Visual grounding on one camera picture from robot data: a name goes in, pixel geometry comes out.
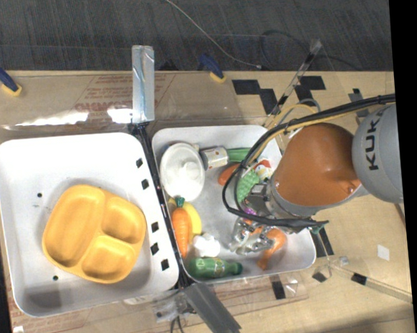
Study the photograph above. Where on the orange carrot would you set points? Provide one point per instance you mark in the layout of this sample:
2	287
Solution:
181	225

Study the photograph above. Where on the green bottle with yellow label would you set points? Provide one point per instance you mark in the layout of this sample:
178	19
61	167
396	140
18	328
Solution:
211	268

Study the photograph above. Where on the brown cardboard board, red print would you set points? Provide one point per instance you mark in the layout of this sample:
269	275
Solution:
62	94

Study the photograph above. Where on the purple grapes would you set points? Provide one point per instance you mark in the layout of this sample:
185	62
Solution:
248	210

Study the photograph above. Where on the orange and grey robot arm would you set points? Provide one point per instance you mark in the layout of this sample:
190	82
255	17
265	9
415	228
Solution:
316	161

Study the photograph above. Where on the orange curved toy food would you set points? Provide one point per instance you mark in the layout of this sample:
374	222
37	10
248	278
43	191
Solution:
276	243

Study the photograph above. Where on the dark grey metal gripper body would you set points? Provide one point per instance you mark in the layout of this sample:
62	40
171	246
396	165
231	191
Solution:
259	199

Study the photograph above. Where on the white round bowl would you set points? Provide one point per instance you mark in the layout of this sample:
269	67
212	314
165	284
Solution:
179	164

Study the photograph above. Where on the green grapes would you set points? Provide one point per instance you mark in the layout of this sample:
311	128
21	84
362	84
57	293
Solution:
246	186

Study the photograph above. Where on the green cylindrical toy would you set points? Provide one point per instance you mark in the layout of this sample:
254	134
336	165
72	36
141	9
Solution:
238	154

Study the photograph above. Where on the white plastic tray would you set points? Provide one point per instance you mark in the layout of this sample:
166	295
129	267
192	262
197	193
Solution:
215	208
32	169

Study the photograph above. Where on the white chicken print carton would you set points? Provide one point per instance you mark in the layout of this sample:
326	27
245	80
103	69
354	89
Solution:
263	170

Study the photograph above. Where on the white lumpy toy food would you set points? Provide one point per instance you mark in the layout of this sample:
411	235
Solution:
207	245

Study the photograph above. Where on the yellow banana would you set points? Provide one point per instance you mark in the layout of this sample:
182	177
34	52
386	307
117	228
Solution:
195	217

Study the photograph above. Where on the white printed small can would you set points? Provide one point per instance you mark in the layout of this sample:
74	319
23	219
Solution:
216	157

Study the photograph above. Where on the orange sausage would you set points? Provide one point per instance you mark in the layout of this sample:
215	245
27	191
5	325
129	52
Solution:
228	174

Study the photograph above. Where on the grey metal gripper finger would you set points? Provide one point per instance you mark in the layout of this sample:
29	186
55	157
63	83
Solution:
240	236
261	245

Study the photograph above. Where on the yellow divided plate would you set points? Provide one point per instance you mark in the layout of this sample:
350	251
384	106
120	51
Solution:
92	236

